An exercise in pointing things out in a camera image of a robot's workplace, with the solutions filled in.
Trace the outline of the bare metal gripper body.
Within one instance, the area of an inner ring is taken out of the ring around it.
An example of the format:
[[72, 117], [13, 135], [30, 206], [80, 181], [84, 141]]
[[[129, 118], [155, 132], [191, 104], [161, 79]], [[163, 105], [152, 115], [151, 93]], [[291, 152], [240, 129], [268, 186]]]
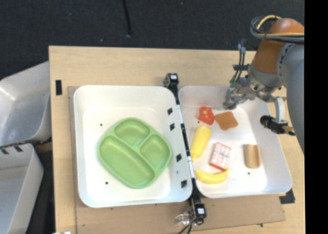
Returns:
[[279, 87], [279, 78], [265, 77], [258, 80], [255, 77], [240, 77], [230, 80], [230, 92], [233, 96], [243, 95], [244, 102], [259, 98], [264, 102], [272, 102], [272, 93]]

